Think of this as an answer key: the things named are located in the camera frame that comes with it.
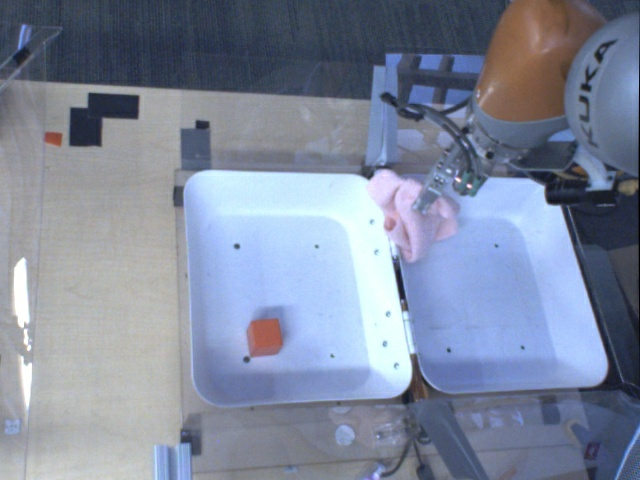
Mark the pale wood board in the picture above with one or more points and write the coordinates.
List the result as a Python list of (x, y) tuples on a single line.
[(280, 133)]

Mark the black cylinder on white bracket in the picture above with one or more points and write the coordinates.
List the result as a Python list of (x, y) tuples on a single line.
[(580, 193)]

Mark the white plastic tray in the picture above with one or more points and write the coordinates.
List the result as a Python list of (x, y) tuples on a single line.
[(500, 293), (290, 288)]

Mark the pink cloth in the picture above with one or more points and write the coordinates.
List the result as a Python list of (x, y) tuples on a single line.
[(417, 228)]

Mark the orange cube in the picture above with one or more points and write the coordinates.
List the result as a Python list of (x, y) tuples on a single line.
[(265, 338)]

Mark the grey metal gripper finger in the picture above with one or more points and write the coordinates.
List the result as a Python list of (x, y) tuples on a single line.
[(421, 203), (436, 198)]

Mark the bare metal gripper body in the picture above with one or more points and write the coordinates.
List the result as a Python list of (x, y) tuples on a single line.
[(452, 165)]

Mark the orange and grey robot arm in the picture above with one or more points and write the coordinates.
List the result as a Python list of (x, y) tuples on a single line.
[(530, 68)]

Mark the thin black and white rod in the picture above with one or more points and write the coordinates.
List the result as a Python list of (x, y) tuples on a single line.
[(404, 308)]

